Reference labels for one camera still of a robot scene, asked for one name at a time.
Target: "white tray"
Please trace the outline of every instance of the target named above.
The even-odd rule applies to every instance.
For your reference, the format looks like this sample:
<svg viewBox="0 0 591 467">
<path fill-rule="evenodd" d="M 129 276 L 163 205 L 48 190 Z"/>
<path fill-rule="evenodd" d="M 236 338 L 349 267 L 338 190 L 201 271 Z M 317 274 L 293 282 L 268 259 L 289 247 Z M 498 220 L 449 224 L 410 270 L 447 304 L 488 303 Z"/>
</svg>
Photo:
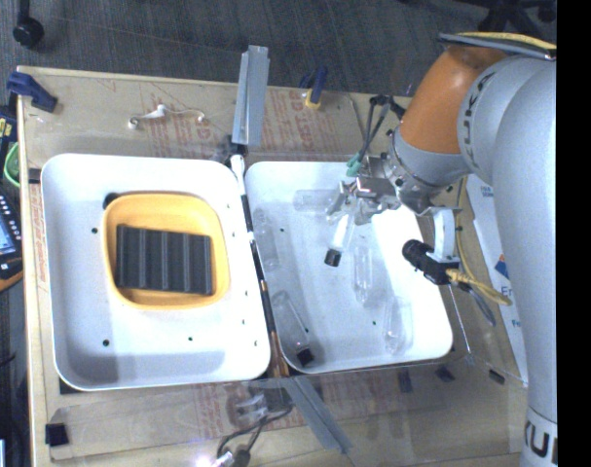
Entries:
<svg viewBox="0 0 591 467">
<path fill-rule="evenodd" d="M 212 305 L 142 310 L 105 281 L 102 203 L 109 193 L 182 192 L 216 211 L 230 288 Z M 270 347 L 237 179 L 217 162 L 64 154 L 42 170 L 55 365 L 81 390 L 246 380 Z"/>
<path fill-rule="evenodd" d="M 289 293 L 309 329 L 314 361 L 303 367 L 294 350 L 282 345 L 288 363 L 306 374 L 352 370 L 444 356 L 453 335 L 440 290 L 403 258 L 401 249 L 412 238 L 422 240 L 415 215 L 401 207 L 373 217 L 372 226 L 356 228 L 351 245 L 367 243 L 377 257 L 382 291 L 376 305 L 356 300 L 352 250 L 337 268 L 324 264 L 332 229 L 321 213 L 298 211 L 298 191 L 337 191 L 347 180 L 344 163 L 257 162 L 245 177 L 252 215 L 265 210 L 273 221 L 280 267 L 266 271 L 270 296 Z M 263 250 L 260 250 L 261 262 Z M 401 305 L 401 345 L 394 354 L 384 344 L 381 298 L 398 296 Z M 277 335 L 283 341 L 277 320 Z"/>
</svg>

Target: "yellow cable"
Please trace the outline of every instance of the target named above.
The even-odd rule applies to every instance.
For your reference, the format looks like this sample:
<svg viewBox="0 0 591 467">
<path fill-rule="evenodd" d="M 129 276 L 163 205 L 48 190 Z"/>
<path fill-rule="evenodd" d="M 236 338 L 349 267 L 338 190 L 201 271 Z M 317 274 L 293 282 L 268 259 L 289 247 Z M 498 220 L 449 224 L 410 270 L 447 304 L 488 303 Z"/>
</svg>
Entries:
<svg viewBox="0 0 591 467">
<path fill-rule="evenodd" d="M 458 201 L 458 207 L 460 209 L 463 209 L 463 195 L 465 192 L 465 187 L 466 187 L 466 177 L 464 176 L 461 183 L 460 183 L 460 195 L 459 195 L 459 201 Z M 490 287 L 489 285 L 486 285 L 483 282 L 480 282 L 479 280 L 477 280 L 476 276 L 474 275 L 474 273 L 470 269 L 470 265 L 468 264 L 468 261 L 466 260 L 466 255 L 463 251 L 462 236 L 461 236 L 462 227 L 460 225 L 460 215 L 461 215 L 461 213 L 458 213 L 456 215 L 456 219 L 455 219 L 456 220 L 456 243 L 458 245 L 458 252 L 460 253 L 460 259 L 462 260 L 462 266 L 463 266 L 463 269 L 465 270 L 465 272 L 461 272 L 458 269 L 447 269 L 447 271 L 446 271 L 447 275 L 449 276 L 449 278 L 453 282 L 464 282 L 464 283 L 471 285 L 480 294 L 482 294 L 484 297 L 488 298 L 490 301 L 493 301 L 494 303 L 497 303 L 499 305 L 505 305 L 505 306 L 512 305 L 512 302 L 509 298 L 504 296 L 502 293 L 500 293 L 499 291 L 497 291 L 493 287 Z"/>
</svg>

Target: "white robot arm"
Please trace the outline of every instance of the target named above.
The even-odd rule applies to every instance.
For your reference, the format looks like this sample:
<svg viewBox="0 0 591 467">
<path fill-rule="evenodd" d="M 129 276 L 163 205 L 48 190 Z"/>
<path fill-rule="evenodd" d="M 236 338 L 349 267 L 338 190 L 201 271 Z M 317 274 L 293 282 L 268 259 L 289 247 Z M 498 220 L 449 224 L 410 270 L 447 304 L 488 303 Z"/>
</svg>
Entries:
<svg viewBox="0 0 591 467">
<path fill-rule="evenodd" d="M 431 198 L 469 173 L 494 188 L 529 372 L 522 467 L 558 463 L 555 136 L 555 61 L 451 45 L 417 89 L 388 156 L 369 158 L 351 186 L 356 223 L 401 204 L 431 212 Z"/>
</svg>

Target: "black cap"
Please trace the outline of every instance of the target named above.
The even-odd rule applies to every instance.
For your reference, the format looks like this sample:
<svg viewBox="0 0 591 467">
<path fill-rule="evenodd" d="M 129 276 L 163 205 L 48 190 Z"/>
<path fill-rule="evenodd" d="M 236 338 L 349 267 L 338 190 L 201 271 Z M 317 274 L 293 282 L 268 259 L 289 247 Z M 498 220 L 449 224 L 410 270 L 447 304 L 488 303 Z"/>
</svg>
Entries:
<svg viewBox="0 0 591 467">
<path fill-rule="evenodd" d="M 343 253 L 340 251 L 337 251 L 336 249 L 328 249 L 325 254 L 325 265 L 337 267 L 339 263 L 341 263 L 341 256 L 343 256 Z"/>
<path fill-rule="evenodd" d="M 306 367 L 314 360 L 313 352 L 309 347 L 305 347 L 297 352 L 297 359 L 299 360 L 299 363 L 302 364 L 302 367 Z"/>
</svg>

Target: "gray carpet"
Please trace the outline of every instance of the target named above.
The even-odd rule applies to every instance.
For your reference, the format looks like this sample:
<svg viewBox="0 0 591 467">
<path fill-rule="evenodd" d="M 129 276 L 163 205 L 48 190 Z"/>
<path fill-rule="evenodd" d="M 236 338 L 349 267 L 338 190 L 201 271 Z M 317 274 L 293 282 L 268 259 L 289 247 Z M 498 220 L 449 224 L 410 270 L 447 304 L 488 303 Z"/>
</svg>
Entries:
<svg viewBox="0 0 591 467">
<path fill-rule="evenodd" d="M 32 0 L 46 34 L 27 50 L 12 38 L 17 8 L 0 0 L 0 103 L 19 64 L 235 82 L 249 44 L 269 48 L 270 85 L 296 87 L 324 64 L 329 90 L 410 95 L 443 51 L 437 34 L 475 30 L 486 15 L 447 0 Z M 529 14 L 556 43 L 557 21 Z M 0 296 L 0 361 L 11 356 L 8 302 Z M 0 410 L 15 394 L 8 365 Z"/>
</svg>

